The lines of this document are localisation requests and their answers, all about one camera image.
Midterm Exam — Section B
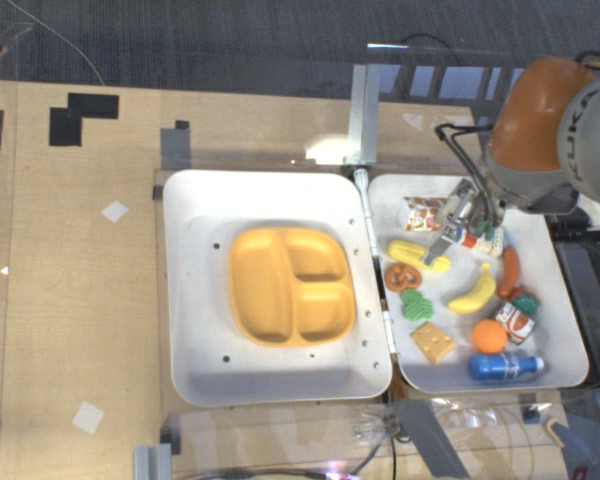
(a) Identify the yellow cheese wedge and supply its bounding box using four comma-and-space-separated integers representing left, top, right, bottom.
409, 321, 457, 366

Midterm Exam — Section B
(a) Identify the brown pretzel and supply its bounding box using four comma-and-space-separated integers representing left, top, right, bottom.
383, 262, 424, 293

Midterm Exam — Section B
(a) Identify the yellow banana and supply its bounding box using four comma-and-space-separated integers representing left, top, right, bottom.
447, 261, 498, 315

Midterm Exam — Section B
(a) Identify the green and red toy food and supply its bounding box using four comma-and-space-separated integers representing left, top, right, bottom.
510, 287, 540, 318

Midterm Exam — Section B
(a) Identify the orange divided plate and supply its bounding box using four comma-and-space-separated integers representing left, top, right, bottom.
227, 226, 357, 348

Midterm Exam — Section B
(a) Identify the white and red can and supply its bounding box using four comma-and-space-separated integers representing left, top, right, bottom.
494, 301, 536, 345

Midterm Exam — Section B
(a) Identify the blue bottle with white cap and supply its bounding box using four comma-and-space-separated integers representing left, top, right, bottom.
467, 351, 546, 383

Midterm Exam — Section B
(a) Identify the yellow corn cob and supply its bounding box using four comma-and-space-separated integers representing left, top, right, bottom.
387, 239, 452, 273

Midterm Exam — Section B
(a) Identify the orange fruit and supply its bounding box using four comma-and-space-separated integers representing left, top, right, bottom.
470, 318, 509, 355

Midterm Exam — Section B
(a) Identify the white carton with brick print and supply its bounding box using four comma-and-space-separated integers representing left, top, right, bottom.
403, 195, 449, 233

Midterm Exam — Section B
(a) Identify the thin black and white rod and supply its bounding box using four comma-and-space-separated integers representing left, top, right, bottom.
353, 167, 399, 357

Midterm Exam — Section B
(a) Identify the white plastic tray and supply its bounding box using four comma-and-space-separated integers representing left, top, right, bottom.
162, 169, 394, 408
367, 172, 590, 395

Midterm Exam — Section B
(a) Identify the green ridged toy vegetable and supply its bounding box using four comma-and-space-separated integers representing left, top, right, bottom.
399, 289, 435, 323

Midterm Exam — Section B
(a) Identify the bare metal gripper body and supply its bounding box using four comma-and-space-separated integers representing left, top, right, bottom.
433, 177, 483, 243

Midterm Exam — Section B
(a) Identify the white and red carton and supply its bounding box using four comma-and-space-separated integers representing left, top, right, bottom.
454, 225, 505, 258

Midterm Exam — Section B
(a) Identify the red sausage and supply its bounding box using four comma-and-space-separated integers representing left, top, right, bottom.
496, 246, 521, 300

